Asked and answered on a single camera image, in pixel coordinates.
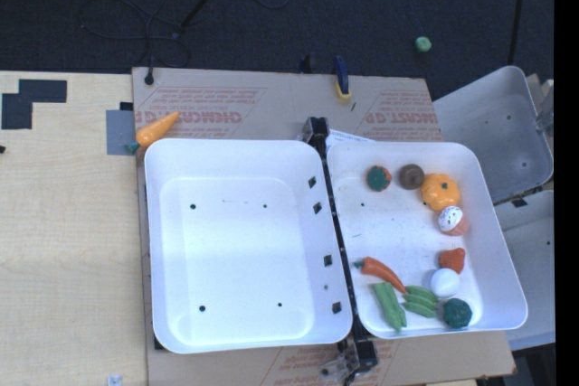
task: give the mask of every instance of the orange carrot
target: orange carrot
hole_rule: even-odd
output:
[[[146,126],[143,126],[136,133],[136,142],[126,144],[125,148],[134,155],[140,146],[147,147],[153,142],[160,139],[173,126],[175,121],[179,118],[179,111],[174,111],[168,115],[159,118]]]
[[[356,268],[359,268],[363,274],[366,275],[374,275],[375,277],[379,277],[382,280],[392,283],[392,286],[395,287],[401,293],[406,293],[406,288],[404,287],[403,282],[398,278],[398,276],[394,273],[394,271],[386,266],[384,263],[380,262],[377,259],[365,257],[362,260],[354,263]]]

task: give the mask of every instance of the black fabric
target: black fabric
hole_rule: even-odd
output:
[[[127,73],[134,66],[425,78],[438,99],[514,64],[554,77],[555,0],[0,0],[0,70]],[[414,40],[426,36],[428,52]]]

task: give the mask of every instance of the toy pumpkin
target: toy pumpkin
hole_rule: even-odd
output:
[[[460,188],[446,174],[427,174],[420,186],[422,200],[434,211],[455,206],[460,201]]]

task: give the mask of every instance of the cardboard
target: cardboard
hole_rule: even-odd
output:
[[[295,139],[309,117],[325,117],[332,129],[374,140],[442,141],[421,79],[350,76],[352,97],[343,101],[332,75],[154,69],[148,86],[147,71],[132,73],[136,130],[179,110],[181,118],[167,137]],[[149,386],[335,384],[319,375],[319,365],[338,355],[334,344],[188,355],[156,349],[143,152],[137,152],[137,171]],[[356,384],[464,380],[515,369],[502,331],[375,340],[375,345],[379,364]]]

